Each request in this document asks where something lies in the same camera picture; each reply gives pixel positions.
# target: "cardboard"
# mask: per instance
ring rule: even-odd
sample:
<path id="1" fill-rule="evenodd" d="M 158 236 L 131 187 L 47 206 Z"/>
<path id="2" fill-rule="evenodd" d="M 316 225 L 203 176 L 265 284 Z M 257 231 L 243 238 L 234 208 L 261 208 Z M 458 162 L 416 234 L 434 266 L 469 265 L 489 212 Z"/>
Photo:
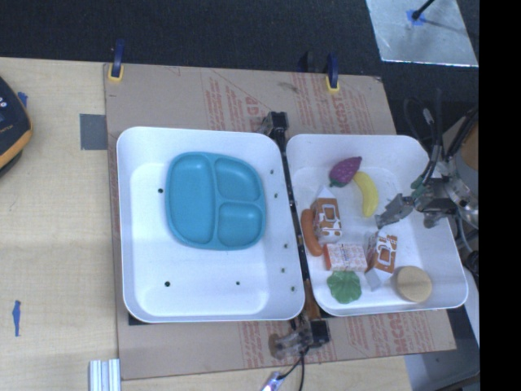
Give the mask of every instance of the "cardboard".
<path id="1" fill-rule="evenodd" d="M 289 322 L 143 324 L 122 295 L 116 140 L 132 126 L 256 131 L 271 111 L 286 112 L 287 138 L 298 133 L 394 134 L 383 85 L 376 77 L 339 76 L 330 93 L 322 74 L 125 65 L 107 79 L 107 145 L 116 282 L 116 320 L 123 380 L 286 366 L 269 352 Z M 378 358 L 454 349 L 444 310 L 328 318 L 331 342 L 306 362 Z"/>

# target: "hot dog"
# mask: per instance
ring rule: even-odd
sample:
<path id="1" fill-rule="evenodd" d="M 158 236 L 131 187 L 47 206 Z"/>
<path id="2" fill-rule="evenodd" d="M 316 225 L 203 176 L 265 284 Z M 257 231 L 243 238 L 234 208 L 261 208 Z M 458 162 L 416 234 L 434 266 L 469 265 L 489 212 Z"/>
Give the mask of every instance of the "hot dog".
<path id="1" fill-rule="evenodd" d="M 322 255 L 322 247 L 318 243 L 317 236 L 313 231 L 314 213 L 312 209 L 305 209 L 300 215 L 300 226 L 302 227 L 302 235 L 304 236 L 304 243 L 308 248 L 309 253 L 314 257 Z"/>

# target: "yellow banana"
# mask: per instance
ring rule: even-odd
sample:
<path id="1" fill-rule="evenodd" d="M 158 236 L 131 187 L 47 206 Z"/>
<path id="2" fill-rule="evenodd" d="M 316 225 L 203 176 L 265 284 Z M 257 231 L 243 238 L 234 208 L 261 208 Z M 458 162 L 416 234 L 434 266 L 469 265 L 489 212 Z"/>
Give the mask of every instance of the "yellow banana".
<path id="1" fill-rule="evenodd" d="M 373 179 L 366 173 L 358 171 L 353 177 L 353 181 L 360 188 L 363 201 L 361 210 L 365 217 L 370 217 L 378 207 L 378 190 Z"/>

